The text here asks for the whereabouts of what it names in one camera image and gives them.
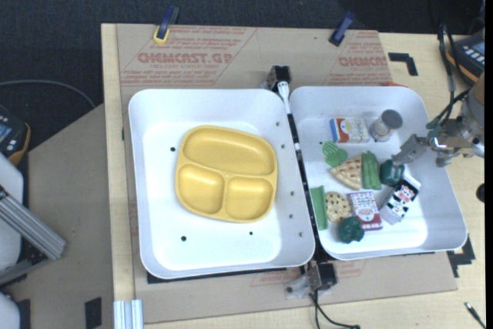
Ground dark green toy pepper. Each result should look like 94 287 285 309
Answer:
378 159 407 188

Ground white red and blue carton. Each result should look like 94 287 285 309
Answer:
329 116 371 145

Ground dark green toy broccoli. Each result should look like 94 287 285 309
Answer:
337 216 366 245

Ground toy pizza slice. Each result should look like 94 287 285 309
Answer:
329 154 364 191

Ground black and white cow carton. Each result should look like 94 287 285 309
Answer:
378 178 421 226

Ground green toy beans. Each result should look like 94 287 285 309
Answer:
360 150 383 191

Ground green toy celery stick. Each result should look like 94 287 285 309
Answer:
309 185 330 232

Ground light green toy lettuce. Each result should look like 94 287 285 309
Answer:
321 140 349 168

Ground white plastic tray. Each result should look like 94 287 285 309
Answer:
288 85 468 261
127 88 317 280

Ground small can with grey lid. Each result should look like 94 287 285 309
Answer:
369 109 404 143

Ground black block with thin wires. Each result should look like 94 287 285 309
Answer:
264 65 293 90
285 261 340 300

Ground yellow divided plate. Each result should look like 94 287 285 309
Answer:
174 124 280 224

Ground brown cardboard board red print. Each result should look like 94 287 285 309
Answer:
115 23 459 324

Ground tan toy biscuit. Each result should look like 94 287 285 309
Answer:
324 190 353 225

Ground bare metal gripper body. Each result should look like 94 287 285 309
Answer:
427 118 486 167

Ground thin black and white rod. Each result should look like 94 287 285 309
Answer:
277 80 321 264

